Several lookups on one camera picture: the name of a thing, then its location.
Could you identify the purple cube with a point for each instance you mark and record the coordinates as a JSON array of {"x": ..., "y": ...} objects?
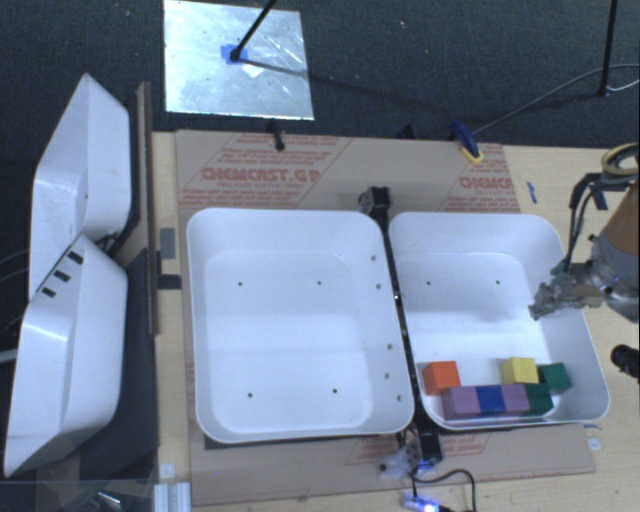
[
  {"x": 460, "y": 403},
  {"x": 515, "y": 398}
]

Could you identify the orange cube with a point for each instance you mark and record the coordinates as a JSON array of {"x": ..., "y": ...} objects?
[{"x": 440, "y": 376}]

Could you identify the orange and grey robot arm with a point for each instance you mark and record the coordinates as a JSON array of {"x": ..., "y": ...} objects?
[{"x": 625, "y": 220}]

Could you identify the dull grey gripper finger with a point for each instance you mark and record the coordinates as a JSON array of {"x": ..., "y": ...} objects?
[
  {"x": 539, "y": 308},
  {"x": 546, "y": 290}
]

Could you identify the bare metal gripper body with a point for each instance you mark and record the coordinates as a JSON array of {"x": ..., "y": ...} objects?
[{"x": 585, "y": 287}]

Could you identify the brown cardboard board red print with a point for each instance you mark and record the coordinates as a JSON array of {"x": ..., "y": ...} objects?
[{"x": 320, "y": 170}]

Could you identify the green cube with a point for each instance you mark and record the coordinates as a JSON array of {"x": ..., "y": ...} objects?
[
  {"x": 556, "y": 376},
  {"x": 540, "y": 399}
]

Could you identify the thin black rod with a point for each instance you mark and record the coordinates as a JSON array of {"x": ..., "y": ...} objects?
[{"x": 400, "y": 310}]

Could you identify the yellow cube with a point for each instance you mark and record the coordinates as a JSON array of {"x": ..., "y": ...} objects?
[{"x": 518, "y": 370}]

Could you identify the white plastic tray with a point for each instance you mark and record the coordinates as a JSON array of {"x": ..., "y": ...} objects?
[
  {"x": 295, "y": 325},
  {"x": 465, "y": 315}
]

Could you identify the blue cube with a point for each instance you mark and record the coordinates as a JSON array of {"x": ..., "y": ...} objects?
[{"x": 491, "y": 399}]

